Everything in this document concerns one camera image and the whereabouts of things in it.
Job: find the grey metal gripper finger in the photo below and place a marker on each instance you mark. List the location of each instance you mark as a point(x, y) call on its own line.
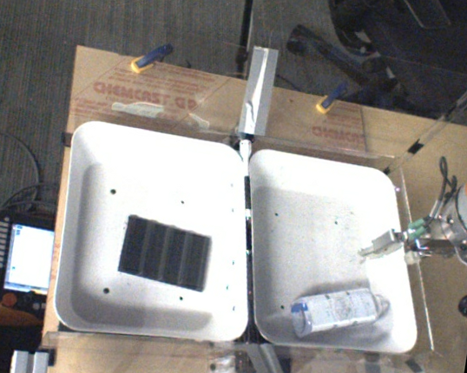
point(377, 251)
point(389, 237)

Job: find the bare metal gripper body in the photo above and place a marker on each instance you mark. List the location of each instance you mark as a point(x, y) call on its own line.
point(439, 246)

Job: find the white plastic tray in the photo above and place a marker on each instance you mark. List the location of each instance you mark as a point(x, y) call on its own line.
point(163, 161)
point(309, 237)

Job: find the clear plastic bottle blue cap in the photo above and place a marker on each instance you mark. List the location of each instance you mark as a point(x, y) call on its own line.
point(334, 311)

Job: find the black ribbed rectangular block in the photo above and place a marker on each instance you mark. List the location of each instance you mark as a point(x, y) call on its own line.
point(166, 253)

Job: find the brown cardboard board red print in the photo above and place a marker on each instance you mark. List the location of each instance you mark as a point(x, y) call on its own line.
point(168, 96)

